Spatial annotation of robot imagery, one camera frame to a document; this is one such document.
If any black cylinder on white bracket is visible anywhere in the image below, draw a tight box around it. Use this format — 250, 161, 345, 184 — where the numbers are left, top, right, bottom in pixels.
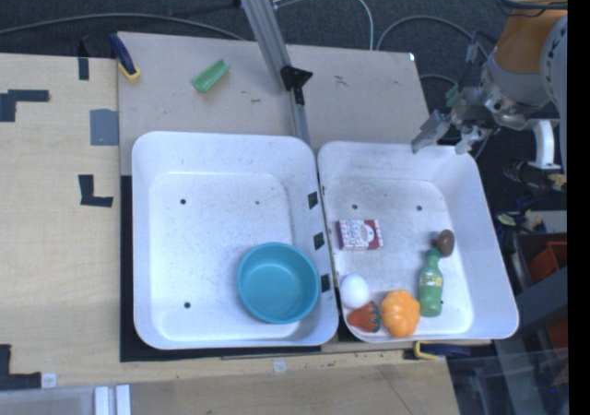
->
502, 119, 568, 194

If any white egg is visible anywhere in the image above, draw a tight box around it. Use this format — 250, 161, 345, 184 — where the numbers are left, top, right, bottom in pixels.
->
339, 272, 371, 311

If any brown toy potato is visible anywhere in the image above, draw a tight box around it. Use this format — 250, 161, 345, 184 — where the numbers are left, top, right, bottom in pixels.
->
430, 228, 456, 258

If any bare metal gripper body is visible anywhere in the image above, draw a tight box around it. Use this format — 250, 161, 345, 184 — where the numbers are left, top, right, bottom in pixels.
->
449, 80, 541, 136

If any red strawberry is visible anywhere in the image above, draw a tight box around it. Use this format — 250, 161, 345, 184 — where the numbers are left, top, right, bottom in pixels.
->
346, 301, 384, 335

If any orange toy pumpkin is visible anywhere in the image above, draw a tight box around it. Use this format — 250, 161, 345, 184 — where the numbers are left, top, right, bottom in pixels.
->
380, 289, 422, 339

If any green bottle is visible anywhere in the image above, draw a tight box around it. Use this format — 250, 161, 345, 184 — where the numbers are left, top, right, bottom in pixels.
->
418, 248, 445, 318

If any green channel-shaped block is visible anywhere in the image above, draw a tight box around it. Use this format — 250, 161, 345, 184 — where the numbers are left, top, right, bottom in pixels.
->
191, 58, 232, 94

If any white plastic tray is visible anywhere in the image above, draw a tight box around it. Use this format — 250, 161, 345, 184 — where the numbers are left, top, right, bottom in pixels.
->
316, 140, 521, 345
131, 130, 340, 351

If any red and white carton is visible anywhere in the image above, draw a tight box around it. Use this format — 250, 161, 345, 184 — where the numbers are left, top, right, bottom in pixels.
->
335, 219, 385, 252

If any blue bowl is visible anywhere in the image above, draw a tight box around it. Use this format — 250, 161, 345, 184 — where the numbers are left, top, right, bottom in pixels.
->
236, 242, 322, 326

